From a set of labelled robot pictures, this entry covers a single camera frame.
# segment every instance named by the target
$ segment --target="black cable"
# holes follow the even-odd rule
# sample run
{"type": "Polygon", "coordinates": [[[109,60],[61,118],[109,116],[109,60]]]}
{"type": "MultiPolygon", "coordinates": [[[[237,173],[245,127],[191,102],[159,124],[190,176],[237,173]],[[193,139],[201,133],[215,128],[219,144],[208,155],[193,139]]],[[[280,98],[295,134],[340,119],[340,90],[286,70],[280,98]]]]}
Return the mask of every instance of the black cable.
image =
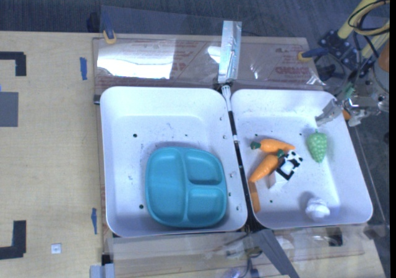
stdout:
{"type": "Polygon", "coordinates": [[[259,251],[256,255],[254,256],[249,256],[247,259],[247,264],[246,264],[246,271],[245,273],[240,277],[240,278],[244,278],[246,277],[246,275],[248,274],[248,272],[252,269],[253,267],[253,263],[252,263],[252,258],[257,258],[262,254],[262,251],[259,251]]]}
{"type": "Polygon", "coordinates": [[[379,54],[378,54],[377,50],[375,49],[374,45],[372,44],[370,38],[367,37],[367,36],[364,36],[364,39],[366,39],[367,43],[369,44],[369,46],[370,46],[370,48],[372,50],[372,53],[378,59],[379,58],[379,54]]]}
{"type": "Polygon", "coordinates": [[[353,37],[353,42],[355,43],[356,50],[361,51],[361,47],[360,47],[360,44],[359,44],[359,41],[358,41],[358,33],[353,32],[352,33],[352,37],[353,37]]]}
{"type": "MultiPolygon", "coordinates": [[[[371,3],[369,3],[369,4],[365,5],[365,6],[363,6],[362,8],[358,9],[356,12],[352,13],[352,15],[351,15],[351,16],[349,17],[349,19],[348,19],[348,25],[349,25],[350,27],[354,28],[355,30],[359,31],[359,32],[371,32],[371,31],[373,31],[373,30],[380,30],[380,29],[384,28],[384,26],[378,27],[378,28],[363,28],[363,20],[364,20],[364,18],[370,13],[371,10],[370,10],[369,12],[365,13],[365,15],[363,15],[363,16],[360,18],[360,20],[358,21],[358,24],[357,24],[357,25],[351,24],[351,21],[352,21],[360,12],[362,12],[362,11],[365,10],[365,9],[367,9],[368,7],[373,6],[373,5],[377,5],[377,4],[385,5],[385,4],[388,4],[389,2],[390,2],[390,0],[378,0],[378,1],[376,1],[376,2],[371,2],[371,3]]],[[[383,33],[387,33],[387,32],[389,32],[389,28],[387,28],[387,29],[385,29],[385,30],[382,30],[382,31],[380,31],[380,32],[378,32],[378,33],[370,34],[370,36],[378,36],[378,35],[382,35],[383,33]]]]}
{"type": "MultiPolygon", "coordinates": [[[[363,63],[363,61],[362,61],[362,59],[361,59],[361,49],[360,49],[360,46],[359,46],[359,44],[358,44],[358,42],[357,42],[358,37],[357,37],[357,35],[356,35],[356,32],[353,32],[353,33],[354,33],[354,34],[353,34],[353,36],[354,36],[354,37],[353,37],[353,40],[354,40],[354,42],[355,42],[355,46],[356,46],[356,48],[359,48],[358,52],[356,53],[356,56],[358,57],[358,61],[357,61],[358,68],[357,68],[357,70],[355,70],[356,75],[355,75],[355,72],[352,72],[353,75],[354,75],[353,77],[355,78],[355,79],[352,81],[352,84],[353,84],[353,86],[355,86],[356,81],[359,79],[360,74],[361,74],[363,68],[365,67],[365,65],[367,65],[367,62],[369,61],[369,59],[366,59],[365,62],[363,63]]],[[[352,80],[353,77],[352,77],[352,74],[350,74],[349,80],[352,80]]]]}

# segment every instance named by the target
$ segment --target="gray square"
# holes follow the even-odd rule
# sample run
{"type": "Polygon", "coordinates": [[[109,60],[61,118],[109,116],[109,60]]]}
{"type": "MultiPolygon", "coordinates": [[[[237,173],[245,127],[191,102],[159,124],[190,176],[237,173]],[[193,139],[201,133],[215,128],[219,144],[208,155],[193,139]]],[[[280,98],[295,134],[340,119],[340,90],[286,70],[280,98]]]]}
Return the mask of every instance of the gray square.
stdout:
{"type": "Polygon", "coordinates": [[[18,92],[0,92],[0,127],[18,127],[18,92]]]}

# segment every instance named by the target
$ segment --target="orange carrot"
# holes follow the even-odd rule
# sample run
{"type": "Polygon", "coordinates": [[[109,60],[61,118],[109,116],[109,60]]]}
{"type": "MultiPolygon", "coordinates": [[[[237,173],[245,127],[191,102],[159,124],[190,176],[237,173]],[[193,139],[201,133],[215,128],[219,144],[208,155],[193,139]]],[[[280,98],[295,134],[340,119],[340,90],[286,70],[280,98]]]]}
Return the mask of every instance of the orange carrot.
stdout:
{"type": "Polygon", "coordinates": [[[265,156],[260,165],[254,170],[249,178],[249,182],[256,182],[261,178],[272,173],[279,166],[279,158],[284,156],[285,153],[281,149],[278,151],[277,155],[268,154],[265,156]]]}
{"type": "Polygon", "coordinates": [[[259,194],[257,193],[256,184],[253,182],[248,182],[250,197],[252,200],[253,211],[257,213],[261,210],[259,194]]]}
{"type": "Polygon", "coordinates": [[[260,142],[252,142],[250,144],[251,149],[260,148],[263,152],[276,153],[279,149],[283,150],[285,153],[289,152],[291,149],[296,147],[288,144],[287,142],[281,142],[276,139],[266,138],[260,142]]]}

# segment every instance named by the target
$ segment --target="metal bracket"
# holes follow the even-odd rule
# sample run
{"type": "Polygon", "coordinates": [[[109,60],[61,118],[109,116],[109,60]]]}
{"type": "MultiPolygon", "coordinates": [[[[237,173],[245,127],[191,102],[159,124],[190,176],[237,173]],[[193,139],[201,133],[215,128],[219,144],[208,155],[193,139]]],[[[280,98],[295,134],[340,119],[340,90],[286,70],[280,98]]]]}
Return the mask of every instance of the metal bracket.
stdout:
{"type": "Polygon", "coordinates": [[[220,48],[220,64],[218,66],[218,83],[226,83],[236,79],[241,50],[242,22],[225,20],[220,48]]]}
{"type": "Polygon", "coordinates": [[[323,109],[323,113],[315,117],[318,126],[332,121],[342,113],[342,104],[333,98],[323,109]]]}

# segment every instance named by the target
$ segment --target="toy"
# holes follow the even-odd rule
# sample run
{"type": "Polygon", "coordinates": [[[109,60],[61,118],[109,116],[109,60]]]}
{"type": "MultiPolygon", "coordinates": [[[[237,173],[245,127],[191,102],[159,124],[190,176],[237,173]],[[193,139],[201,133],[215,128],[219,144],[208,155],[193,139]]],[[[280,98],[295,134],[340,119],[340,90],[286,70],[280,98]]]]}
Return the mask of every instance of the toy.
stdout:
{"type": "Polygon", "coordinates": [[[268,154],[265,156],[260,165],[254,170],[249,178],[249,182],[256,182],[261,178],[269,175],[279,166],[279,159],[284,156],[284,151],[279,149],[276,155],[268,154]]]}
{"type": "Polygon", "coordinates": [[[330,210],[321,198],[311,198],[308,200],[305,213],[311,220],[318,221],[329,216],[330,210]]]}
{"type": "Polygon", "coordinates": [[[312,158],[321,163],[326,156],[327,150],[327,136],[317,130],[308,136],[307,145],[312,158]]]}
{"type": "Polygon", "coordinates": [[[253,211],[257,213],[261,210],[259,194],[257,193],[256,184],[254,182],[248,182],[250,197],[252,200],[253,211]]]}
{"type": "Polygon", "coordinates": [[[285,185],[299,168],[303,158],[295,151],[290,151],[283,158],[279,167],[269,175],[268,186],[271,190],[285,185]]]}
{"type": "Polygon", "coordinates": [[[260,142],[252,142],[250,144],[250,148],[260,148],[263,152],[276,154],[279,149],[283,150],[284,153],[287,153],[289,150],[295,149],[296,147],[286,142],[278,141],[276,139],[265,138],[260,142]]]}

